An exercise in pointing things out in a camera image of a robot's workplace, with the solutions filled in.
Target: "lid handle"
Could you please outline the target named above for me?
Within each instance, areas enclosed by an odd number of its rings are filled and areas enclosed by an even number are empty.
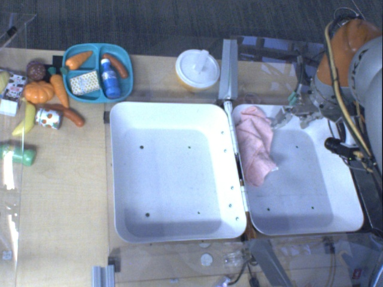
[[[205,66],[206,60],[208,59],[209,52],[206,50],[202,50],[201,53],[198,55],[197,61],[194,64],[194,70],[197,73],[201,73],[203,67]]]

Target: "blue tray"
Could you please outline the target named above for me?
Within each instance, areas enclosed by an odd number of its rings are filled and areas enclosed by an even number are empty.
[[[93,51],[93,54],[81,65],[81,67],[77,70],[69,70],[67,74],[63,74],[63,80],[66,92],[75,100],[80,102],[90,102],[90,103],[107,103],[107,102],[119,102],[125,100],[128,95],[132,92],[133,89],[133,69],[132,62],[130,61],[130,57],[128,53],[117,45],[112,44],[78,44],[68,48],[62,60],[62,66],[65,67],[65,62],[71,56],[74,56],[78,53],[84,51]],[[118,72],[116,71],[118,83],[121,89],[121,97],[116,99],[109,99],[105,95],[105,89],[102,83],[101,73],[101,58],[104,53],[109,53],[113,55],[116,59],[118,59],[126,68],[129,73],[129,76],[125,79],[122,79]],[[93,91],[91,93],[83,94],[81,96],[77,96],[72,93],[71,85],[69,80],[73,77],[77,77],[81,74],[86,74],[88,72],[96,70],[99,75],[99,80],[102,89]]]

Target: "orange pumpkin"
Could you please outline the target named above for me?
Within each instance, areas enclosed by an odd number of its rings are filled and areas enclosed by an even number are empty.
[[[46,103],[53,96],[53,86],[45,81],[31,82],[25,85],[24,97],[33,104]]]

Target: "blue bottle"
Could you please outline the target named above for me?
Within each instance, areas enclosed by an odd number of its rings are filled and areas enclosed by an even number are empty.
[[[102,82],[104,83],[105,94],[109,99],[116,99],[121,96],[121,90],[118,86],[118,79],[115,71],[111,68],[110,60],[102,59],[101,65],[102,71]]]

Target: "white tray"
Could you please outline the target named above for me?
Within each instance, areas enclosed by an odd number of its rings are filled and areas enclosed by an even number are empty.
[[[246,227],[226,113],[215,105],[116,104],[115,227],[134,243],[227,239]]]
[[[249,105],[233,110],[234,123]],[[257,105],[268,117],[281,106]],[[246,185],[253,225],[276,235],[335,233],[359,230],[363,212],[349,168],[324,147],[331,137],[326,119],[302,130],[293,119],[275,130],[271,157],[279,170],[261,187]]]

